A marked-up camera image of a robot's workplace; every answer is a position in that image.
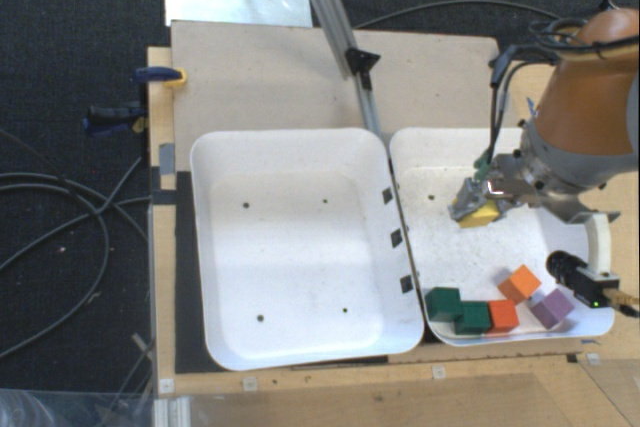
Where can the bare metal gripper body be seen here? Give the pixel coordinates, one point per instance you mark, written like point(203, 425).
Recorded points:
point(515, 180)

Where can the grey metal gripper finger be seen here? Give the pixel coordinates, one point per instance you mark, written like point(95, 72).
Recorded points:
point(467, 200)
point(505, 206)

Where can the yellow cube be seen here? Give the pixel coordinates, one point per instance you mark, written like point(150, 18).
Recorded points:
point(481, 216)

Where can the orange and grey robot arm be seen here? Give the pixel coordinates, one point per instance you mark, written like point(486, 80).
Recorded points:
point(585, 105)

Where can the white plastic tray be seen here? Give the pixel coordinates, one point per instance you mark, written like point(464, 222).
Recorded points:
point(465, 255)
point(300, 255)

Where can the thin black rod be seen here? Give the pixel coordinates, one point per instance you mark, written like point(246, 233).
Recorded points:
point(406, 235)

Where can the orange cube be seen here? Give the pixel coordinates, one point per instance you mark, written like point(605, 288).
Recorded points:
point(520, 284)

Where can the dark green cube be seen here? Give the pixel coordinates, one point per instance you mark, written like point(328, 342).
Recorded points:
point(474, 317)
point(442, 302)

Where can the red cube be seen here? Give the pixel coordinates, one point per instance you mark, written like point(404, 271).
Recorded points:
point(503, 316)

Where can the purple cube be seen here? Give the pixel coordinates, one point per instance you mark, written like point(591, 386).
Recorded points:
point(552, 308)

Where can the pale flat board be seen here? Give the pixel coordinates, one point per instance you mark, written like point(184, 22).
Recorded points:
point(270, 80)

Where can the black cylinder on white bracket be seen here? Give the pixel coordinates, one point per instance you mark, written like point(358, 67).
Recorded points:
point(575, 277)

